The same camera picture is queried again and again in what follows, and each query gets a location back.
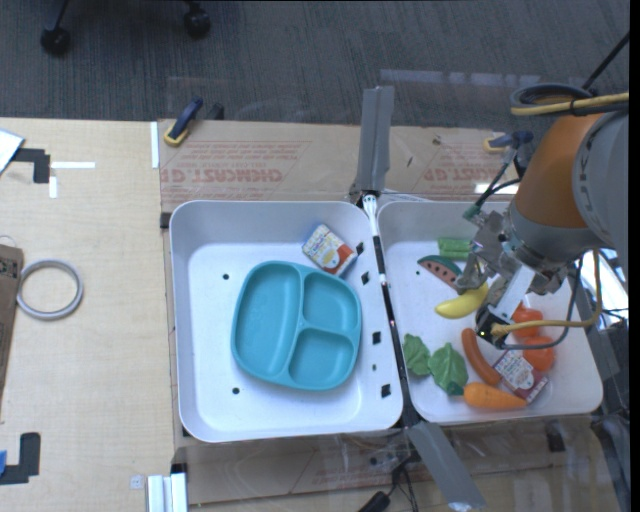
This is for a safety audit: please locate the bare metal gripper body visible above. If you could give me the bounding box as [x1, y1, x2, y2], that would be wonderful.
[468, 209, 570, 296]

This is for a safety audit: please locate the green pea pod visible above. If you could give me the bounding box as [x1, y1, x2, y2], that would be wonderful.
[437, 236, 474, 261]

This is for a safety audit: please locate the watermelon slice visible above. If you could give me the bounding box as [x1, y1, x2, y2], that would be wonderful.
[416, 254, 464, 290]

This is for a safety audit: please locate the yellow banana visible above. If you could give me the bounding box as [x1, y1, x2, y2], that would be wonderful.
[434, 281, 491, 321]

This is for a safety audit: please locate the orange sausage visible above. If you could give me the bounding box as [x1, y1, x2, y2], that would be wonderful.
[460, 327, 503, 387]

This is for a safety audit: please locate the white and red juice carton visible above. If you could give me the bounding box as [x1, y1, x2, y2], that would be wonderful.
[491, 349, 550, 404]

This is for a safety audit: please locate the large green lettuce leaf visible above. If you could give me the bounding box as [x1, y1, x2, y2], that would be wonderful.
[427, 342, 470, 397]

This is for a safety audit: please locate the small green lettuce leaf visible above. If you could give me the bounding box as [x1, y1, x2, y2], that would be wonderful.
[402, 333, 433, 378]

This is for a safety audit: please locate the orange carrot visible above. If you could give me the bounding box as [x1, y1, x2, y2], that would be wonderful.
[462, 381, 528, 413]

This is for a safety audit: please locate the white plastic tray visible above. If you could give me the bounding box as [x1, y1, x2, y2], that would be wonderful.
[376, 199, 605, 427]
[168, 199, 405, 444]

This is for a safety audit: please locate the white and orange juice carton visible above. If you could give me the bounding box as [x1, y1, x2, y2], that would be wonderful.
[301, 223, 360, 278]

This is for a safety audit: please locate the teal divided plate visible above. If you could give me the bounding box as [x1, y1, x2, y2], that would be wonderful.
[230, 259, 364, 393]

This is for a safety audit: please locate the brown cardboard board red print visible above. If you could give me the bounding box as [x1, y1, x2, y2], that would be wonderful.
[157, 118, 601, 506]

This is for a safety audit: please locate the black chair caster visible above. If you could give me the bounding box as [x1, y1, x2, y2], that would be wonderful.
[181, 0, 212, 40]
[38, 0, 72, 57]

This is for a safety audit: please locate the white tape roll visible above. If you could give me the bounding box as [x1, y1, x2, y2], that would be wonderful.
[15, 258, 85, 322]

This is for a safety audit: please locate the black cylinder on white bracket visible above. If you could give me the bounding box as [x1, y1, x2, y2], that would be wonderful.
[474, 263, 537, 350]

